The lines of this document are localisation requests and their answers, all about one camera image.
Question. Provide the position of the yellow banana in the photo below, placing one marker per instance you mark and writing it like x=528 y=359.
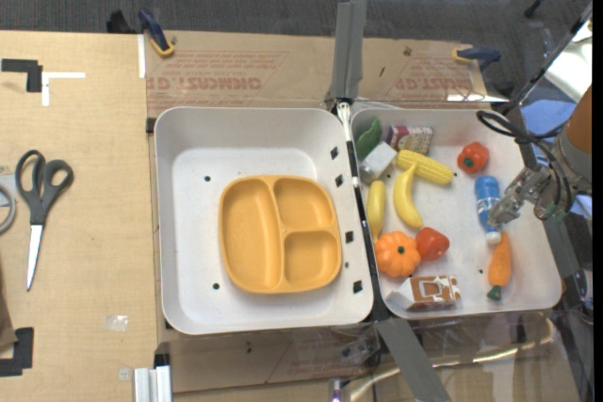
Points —
x=405 y=200

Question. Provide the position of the yellow oblong toy food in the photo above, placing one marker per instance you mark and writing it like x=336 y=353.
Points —
x=376 y=207

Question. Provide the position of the blue bottle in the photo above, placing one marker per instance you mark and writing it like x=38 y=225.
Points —
x=485 y=195

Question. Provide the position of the orange carrot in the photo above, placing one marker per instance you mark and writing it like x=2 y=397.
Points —
x=501 y=263

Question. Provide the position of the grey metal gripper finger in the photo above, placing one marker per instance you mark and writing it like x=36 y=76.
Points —
x=498 y=214
x=512 y=213

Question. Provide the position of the orange divided plate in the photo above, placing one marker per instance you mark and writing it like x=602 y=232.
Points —
x=249 y=230

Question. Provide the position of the white and grey carton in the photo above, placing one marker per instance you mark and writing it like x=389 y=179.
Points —
x=377 y=160

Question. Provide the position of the orange pumpkin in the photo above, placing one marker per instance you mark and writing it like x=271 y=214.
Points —
x=396 y=255

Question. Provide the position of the grey tape roll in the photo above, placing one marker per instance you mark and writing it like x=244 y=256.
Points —
x=10 y=209

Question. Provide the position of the yellow corn cob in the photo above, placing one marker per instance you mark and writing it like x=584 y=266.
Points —
x=424 y=166

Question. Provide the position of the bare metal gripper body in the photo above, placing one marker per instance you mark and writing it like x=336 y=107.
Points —
x=530 y=186

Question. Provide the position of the brown cardboard board red print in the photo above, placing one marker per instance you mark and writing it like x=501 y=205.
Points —
x=212 y=61

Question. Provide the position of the green toy leaf vegetable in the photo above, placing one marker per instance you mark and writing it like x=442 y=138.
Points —
x=368 y=139

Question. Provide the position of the red bell pepper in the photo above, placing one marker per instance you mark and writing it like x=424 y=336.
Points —
x=432 y=244

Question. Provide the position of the purple and pink carton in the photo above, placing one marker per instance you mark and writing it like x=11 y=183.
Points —
x=410 y=138

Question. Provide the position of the orange bell pepper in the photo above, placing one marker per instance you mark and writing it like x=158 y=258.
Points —
x=473 y=157

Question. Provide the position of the brown and white carton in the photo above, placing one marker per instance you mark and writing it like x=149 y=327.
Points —
x=433 y=293

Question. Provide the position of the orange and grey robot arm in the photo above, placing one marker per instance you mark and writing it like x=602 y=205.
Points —
x=580 y=127

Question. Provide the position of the white plastic tray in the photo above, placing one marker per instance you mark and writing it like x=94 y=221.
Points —
x=452 y=207
x=193 y=249

